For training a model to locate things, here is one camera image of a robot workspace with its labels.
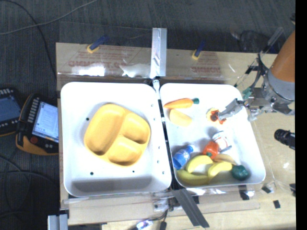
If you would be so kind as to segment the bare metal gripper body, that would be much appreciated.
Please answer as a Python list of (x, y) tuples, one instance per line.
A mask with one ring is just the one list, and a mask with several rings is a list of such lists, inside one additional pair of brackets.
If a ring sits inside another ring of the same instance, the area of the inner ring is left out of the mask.
[(293, 102), (277, 94), (274, 90), (264, 87), (246, 88), (243, 91), (243, 99), (247, 101), (247, 107), (253, 115), (262, 113), (281, 113), (295, 115), (295, 109), (290, 109)]

